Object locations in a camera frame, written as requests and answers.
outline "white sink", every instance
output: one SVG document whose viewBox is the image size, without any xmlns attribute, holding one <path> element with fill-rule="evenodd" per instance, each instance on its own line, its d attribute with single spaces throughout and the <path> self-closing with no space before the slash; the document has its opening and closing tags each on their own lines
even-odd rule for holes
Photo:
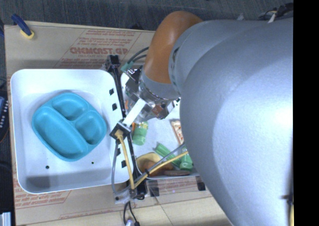
<svg viewBox="0 0 319 226">
<path fill-rule="evenodd" d="M 25 191 L 40 194 L 111 184 L 115 140 L 109 134 L 122 114 L 115 83 L 109 73 L 102 70 L 24 69 L 12 76 L 10 85 L 17 178 Z M 83 97 L 107 123 L 104 139 L 85 157 L 72 162 L 62 160 L 48 150 L 31 125 L 35 111 L 64 92 Z M 116 183 L 129 178 L 127 168 L 122 168 L 123 160 L 121 152 L 116 163 Z"/>
</svg>

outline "small green container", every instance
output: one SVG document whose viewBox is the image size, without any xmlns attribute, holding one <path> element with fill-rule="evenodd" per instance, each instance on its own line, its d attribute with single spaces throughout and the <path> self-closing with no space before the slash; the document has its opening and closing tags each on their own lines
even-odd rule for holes
<svg viewBox="0 0 319 226">
<path fill-rule="evenodd" d="M 149 124 L 147 121 L 141 122 L 139 125 L 136 126 L 134 130 L 134 135 L 132 137 L 133 144 L 136 145 L 143 145 L 146 140 L 146 134 L 148 132 Z"/>
<path fill-rule="evenodd" d="M 191 160 L 189 154 L 186 154 L 185 156 L 183 156 L 181 158 L 181 164 L 179 166 L 179 169 L 192 171 L 192 169 L 193 169 L 193 161 Z"/>
</svg>

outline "cardboard box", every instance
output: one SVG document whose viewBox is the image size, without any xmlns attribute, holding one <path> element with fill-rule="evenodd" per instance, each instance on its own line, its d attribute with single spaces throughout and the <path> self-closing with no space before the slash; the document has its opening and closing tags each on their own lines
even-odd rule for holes
<svg viewBox="0 0 319 226">
<path fill-rule="evenodd" d="M 5 26 L 6 70 L 10 77 L 20 69 L 99 69 L 109 54 L 122 63 L 149 46 L 153 31 L 78 26 L 27 21 L 33 39 L 20 34 L 18 26 Z M 11 101 L 10 85 L 8 96 Z M 12 126 L 12 111 L 9 110 Z M 34 195 L 25 192 L 17 181 L 14 136 L 11 135 L 15 216 L 17 225 L 26 225 L 88 215 L 121 211 L 115 204 L 111 186 Z M 146 199 L 136 208 L 211 197 L 200 178 L 162 179 L 148 183 Z"/>
</svg>

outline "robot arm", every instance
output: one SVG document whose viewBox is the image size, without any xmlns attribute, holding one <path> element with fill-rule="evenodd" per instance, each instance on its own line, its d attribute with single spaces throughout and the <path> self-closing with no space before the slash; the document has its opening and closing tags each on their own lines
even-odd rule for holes
<svg viewBox="0 0 319 226">
<path fill-rule="evenodd" d="M 203 22 L 174 12 L 156 31 L 136 82 L 150 108 L 139 120 L 164 118 L 158 108 L 181 98 L 194 166 L 236 226 L 289 223 L 292 37 L 292 19 Z"/>
</svg>

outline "blue plate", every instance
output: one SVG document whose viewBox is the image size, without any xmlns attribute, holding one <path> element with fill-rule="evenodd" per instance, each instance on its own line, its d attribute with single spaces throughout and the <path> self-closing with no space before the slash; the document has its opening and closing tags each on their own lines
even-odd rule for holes
<svg viewBox="0 0 319 226">
<path fill-rule="evenodd" d="M 32 128 L 56 156 L 76 161 L 90 153 L 106 135 L 106 122 L 81 96 L 63 93 L 36 110 Z"/>
</svg>

